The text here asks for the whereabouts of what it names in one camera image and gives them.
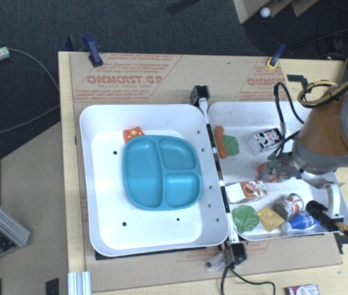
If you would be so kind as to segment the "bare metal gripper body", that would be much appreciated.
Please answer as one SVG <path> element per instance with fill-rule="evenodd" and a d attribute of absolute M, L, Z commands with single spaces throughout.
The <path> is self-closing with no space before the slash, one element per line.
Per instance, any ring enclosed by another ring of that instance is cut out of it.
<path fill-rule="evenodd" d="M 293 152 L 283 152 L 279 157 L 273 160 L 273 173 L 284 174 L 285 181 L 289 179 L 301 179 L 300 166 L 296 161 L 296 155 Z"/>

